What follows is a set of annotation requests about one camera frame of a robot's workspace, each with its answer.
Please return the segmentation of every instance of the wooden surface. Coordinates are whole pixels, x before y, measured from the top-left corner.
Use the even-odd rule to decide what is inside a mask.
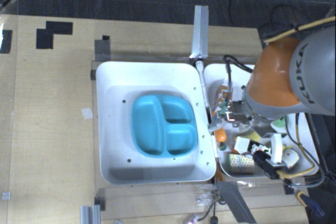
[[[54,35],[53,50],[37,50],[36,29],[45,28],[47,20],[73,22],[73,35]],[[113,51],[185,54],[190,51],[192,26],[19,16],[7,223],[79,223],[80,207],[92,206],[93,120],[85,120],[81,110],[92,109],[91,61],[94,40],[102,35],[110,36]],[[255,29],[210,27],[209,51],[257,57],[261,46]],[[304,208],[293,196],[265,195],[271,209],[257,209],[261,199],[254,202],[254,194],[247,196],[248,204],[256,205],[252,212],[259,223],[307,223]],[[139,199],[141,207],[150,210]],[[288,201],[292,206],[284,207]],[[167,207],[174,203],[164,202]],[[218,213],[223,223],[235,223],[230,214],[227,209]],[[274,215],[286,216],[274,221]],[[182,223],[185,217],[123,220]]]

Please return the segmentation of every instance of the green object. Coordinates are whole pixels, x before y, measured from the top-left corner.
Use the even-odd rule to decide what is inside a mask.
[[[282,117],[278,120],[275,120],[275,121],[273,121],[273,124],[274,124],[275,127],[278,127],[278,128],[286,127],[285,118]]]
[[[227,146],[224,144],[224,142],[220,142],[219,143],[219,150],[220,151],[224,151],[227,149]]]

